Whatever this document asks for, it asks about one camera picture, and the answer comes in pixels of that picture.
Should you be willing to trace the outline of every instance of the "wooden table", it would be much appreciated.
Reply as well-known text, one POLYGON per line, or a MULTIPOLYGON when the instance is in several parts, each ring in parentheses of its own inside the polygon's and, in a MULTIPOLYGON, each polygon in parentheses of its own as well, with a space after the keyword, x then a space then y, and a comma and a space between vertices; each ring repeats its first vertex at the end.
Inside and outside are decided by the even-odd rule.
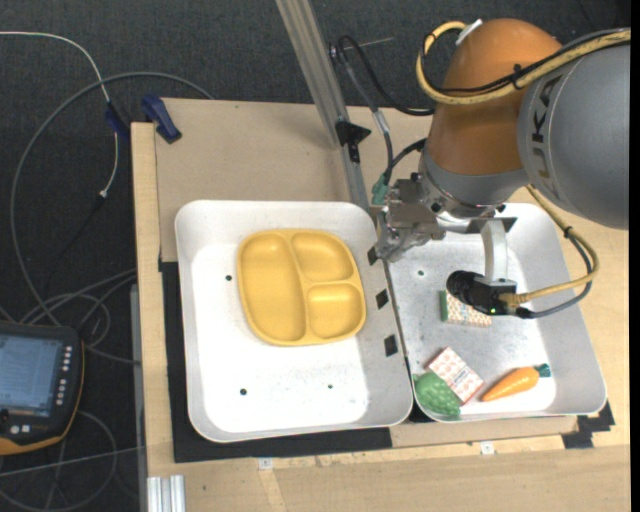
MULTIPOLYGON (((165 102, 182 141, 189 141, 180 150, 152 124, 132 126, 148 476, 184 475, 187 510, 194 512, 630 510, 628 232, 569 214, 563 216, 592 243, 602 265, 580 303, 615 419, 609 431, 593 433, 594 448, 565 449, 561 434, 580 428, 568 416, 403 423, 391 428, 390 449, 272 459, 266 469, 254 458, 176 464, 158 261, 176 259, 177 208, 198 198, 348 196, 338 152, 325 142, 313 105, 165 102)), ((349 114, 373 127, 366 109, 349 114)), ((423 119, 385 114, 396 150, 427 133, 423 119)), ((384 143, 374 133, 360 152, 370 188, 385 161, 384 143)), ((414 170, 416 159, 407 157, 397 176, 414 170)), ((518 191, 512 201, 531 200, 518 191)), ((582 261, 562 243, 571 275, 581 275, 582 261)))

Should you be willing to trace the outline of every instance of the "black mat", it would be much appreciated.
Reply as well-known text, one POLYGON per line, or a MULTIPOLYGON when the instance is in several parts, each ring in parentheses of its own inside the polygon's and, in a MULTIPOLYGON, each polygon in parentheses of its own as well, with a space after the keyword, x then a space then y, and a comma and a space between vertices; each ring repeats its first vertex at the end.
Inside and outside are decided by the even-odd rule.
POLYGON ((236 443, 215 443, 191 425, 187 411, 180 278, 177 263, 161 264, 165 333, 175 461, 195 462, 238 457, 295 457, 391 448, 388 428, 283 436, 236 443))

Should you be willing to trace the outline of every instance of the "orange carrot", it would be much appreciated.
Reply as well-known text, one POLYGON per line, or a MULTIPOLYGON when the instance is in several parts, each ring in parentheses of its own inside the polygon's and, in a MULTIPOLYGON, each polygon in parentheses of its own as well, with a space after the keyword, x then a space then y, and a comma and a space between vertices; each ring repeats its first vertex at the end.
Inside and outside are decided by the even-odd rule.
POLYGON ((498 381, 497 384, 484 394, 481 400, 483 402, 489 402, 497 398, 522 393, 523 391, 534 388, 538 380, 540 380, 540 377, 549 377, 550 375, 551 371, 549 370, 548 364, 518 368, 498 381))

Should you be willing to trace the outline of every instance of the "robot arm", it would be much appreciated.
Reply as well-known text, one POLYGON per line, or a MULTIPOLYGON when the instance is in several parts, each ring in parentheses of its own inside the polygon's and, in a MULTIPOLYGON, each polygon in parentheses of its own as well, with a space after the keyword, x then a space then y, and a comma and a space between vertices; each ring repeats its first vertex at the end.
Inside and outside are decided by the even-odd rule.
MULTIPOLYGON (((566 211, 628 229, 629 41, 630 30, 619 30, 561 47, 510 19, 453 22, 428 35, 418 79, 438 104, 419 171, 387 193, 379 257, 396 261, 447 231, 492 224, 489 232, 499 232, 496 212, 522 186, 566 211), (462 32, 443 86, 435 88, 424 57, 448 30, 462 32)), ((506 254, 495 237, 483 233, 487 261, 500 256, 496 250, 506 254)), ((448 288, 487 313, 506 313, 498 297, 513 295, 515 283, 486 274, 454 273, 448 288)))

